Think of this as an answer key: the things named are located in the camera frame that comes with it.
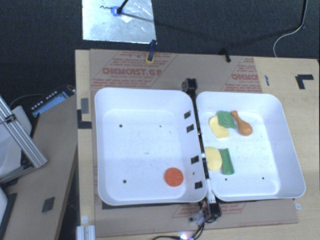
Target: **brown drumstick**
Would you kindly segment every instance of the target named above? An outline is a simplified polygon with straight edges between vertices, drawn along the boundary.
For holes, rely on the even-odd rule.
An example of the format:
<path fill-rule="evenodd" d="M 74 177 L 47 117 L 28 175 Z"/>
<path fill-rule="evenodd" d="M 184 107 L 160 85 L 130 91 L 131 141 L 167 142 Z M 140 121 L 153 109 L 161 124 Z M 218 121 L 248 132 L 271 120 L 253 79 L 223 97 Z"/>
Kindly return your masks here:
<path fill-rule="evenodd" d="M 232 111 L 231 112 L 231 115 L 234 117 L 234 119 L 236 120 L 237 124 L 238 124 L 238 129 L 239 129 L 239 132 L 244 135 L 244 136 L 249 136 L 250 134 L 252 134 L 253 132 L 253 129 L 252 129 L 252 126 L 243 121 L 239 115 L 238 115 L 238 112 L 235 110 L 235 111 Z"/>

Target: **white tray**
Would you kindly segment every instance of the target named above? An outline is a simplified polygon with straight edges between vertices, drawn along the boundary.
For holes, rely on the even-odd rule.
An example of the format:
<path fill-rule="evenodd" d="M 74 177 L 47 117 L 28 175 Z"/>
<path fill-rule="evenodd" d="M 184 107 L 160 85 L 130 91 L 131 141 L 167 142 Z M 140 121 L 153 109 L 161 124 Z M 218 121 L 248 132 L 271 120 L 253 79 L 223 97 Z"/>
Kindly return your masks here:
<path fill-rule="evenodd" d="M 105 203 L 189 203 L 204 198 L 207 185 L 187 94 L 104 88 L 95 95 L 95 114 L 98 193 Z M 199 161 L 191 163 L 194 157 Z M 176 187 L 164 180 L 172 167 L 184 177 Z"/>
<path fill-rule="evenodd" d="M 209 171 L 214 195 L 223 201 L 297 198 L 306 185 L 280 101 L 270 94 L 202 92 L 196 99 L 204 147 L 229 149 L 234 174 Z M 237 110 L 253 133 L 217 138 L 209 120 Z"/>

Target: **red circle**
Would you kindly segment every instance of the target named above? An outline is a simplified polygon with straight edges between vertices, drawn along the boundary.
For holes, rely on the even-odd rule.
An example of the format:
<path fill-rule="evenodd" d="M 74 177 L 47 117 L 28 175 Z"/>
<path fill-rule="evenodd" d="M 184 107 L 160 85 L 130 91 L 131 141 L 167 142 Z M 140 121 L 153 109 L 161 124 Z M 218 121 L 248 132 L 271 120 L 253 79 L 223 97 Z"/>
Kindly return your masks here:
<path fill-rule="evenodd" d="M 184 181 L 184 175 L 175 167 L 167 169 L 164 173 L 165 182 L 171 187 L 177 187 Z"/>

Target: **silver sheet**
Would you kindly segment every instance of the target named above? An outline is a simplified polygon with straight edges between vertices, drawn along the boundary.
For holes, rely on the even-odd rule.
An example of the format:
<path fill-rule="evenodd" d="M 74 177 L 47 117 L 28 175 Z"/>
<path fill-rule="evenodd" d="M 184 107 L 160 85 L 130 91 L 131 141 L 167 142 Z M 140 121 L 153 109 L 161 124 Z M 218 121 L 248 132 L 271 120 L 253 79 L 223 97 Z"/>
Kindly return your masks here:
<path fill-rule="evenodd" d="M 82 0 L 83 39 L 149 44 L 157 40 L 151 0 L 129 0 L 122 15 L 112 7 L 124 0 Z"/>

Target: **toy food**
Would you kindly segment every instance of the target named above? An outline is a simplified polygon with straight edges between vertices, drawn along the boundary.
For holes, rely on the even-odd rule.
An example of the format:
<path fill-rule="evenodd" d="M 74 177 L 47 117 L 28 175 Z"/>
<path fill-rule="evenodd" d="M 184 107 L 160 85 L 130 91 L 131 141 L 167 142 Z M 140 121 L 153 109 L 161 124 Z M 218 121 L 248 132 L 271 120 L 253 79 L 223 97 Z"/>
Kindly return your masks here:
<path fill-rule="evenodd" d="M 214 135 L 217 138 L 225 138 L 225 137 L 229 136 L 228 129 L 219 124 L 217 116 L 214 116 L 214 117 L 210 118 L 209 126 L 210 126 L 210 129 L 212 130 L 212 132 L 214 133 Z"/>
<path fill-rule="evenodd" d="M 169 186 L 177 187 L 184 181 L 184 175 L 178 168 L 171 167 L 165 171 L 164 180 Z"/>
<path fill-rule="evenodd" d="M 218 149 L 207 146 L 205 149 L 205 157 L 210 171 L 218 171 L 222 166 L 222 158 Z"/>
<path fill-rule="evenodd" d="M 222 157 L 222 167 L 223 167 L 223 174 L 231 175 L 235 173 L 234 166 L 231 161 L 231 157 L 229 154 L 229 149 L 220 149 L 221 157 Z"/>
<path fill-rule="evenodd" d="M 250 134 L 252 134 L 253 132 L 253 129 L 252 129 L 252 126 L 243 121 L 239 115 L 238 115 L 238 112 L 236 110 L 232 111 L 231 112 L 231 115 L 234 117 L 234 119 L 236 120 L 237 124 L 238 124 L 238 129 L 239 129 L 239 132 L 244 135 L 244 136 L 249 136 Z"/>
<path fill-rule="evenodd" d="M 230 112 L 218 111 L 216 115 L 218 116 L 219 125 L 226 128 L 237 128 L 235 125 L 235 119 L 232 117 Z"/>

